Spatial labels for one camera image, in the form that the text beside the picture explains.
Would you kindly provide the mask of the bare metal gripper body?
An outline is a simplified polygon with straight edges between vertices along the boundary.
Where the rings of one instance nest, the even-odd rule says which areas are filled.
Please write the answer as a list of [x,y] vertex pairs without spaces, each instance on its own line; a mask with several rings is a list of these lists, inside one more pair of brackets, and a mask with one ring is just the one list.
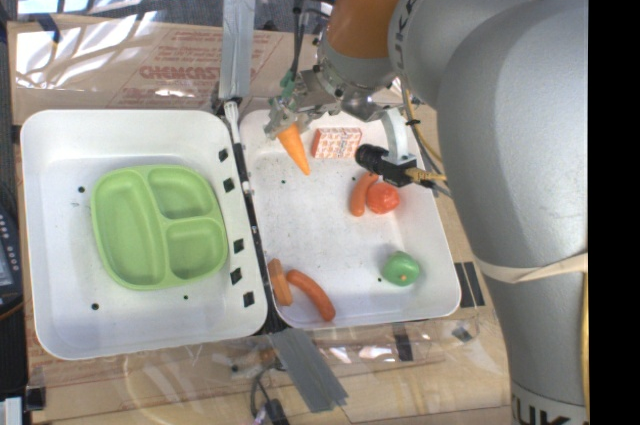
[[285,83],[285,108],[295,116],[314,120],[327,113],[344,112],[359,120],[374,119],[374,80],[342,75],[331,66],[289,70]]

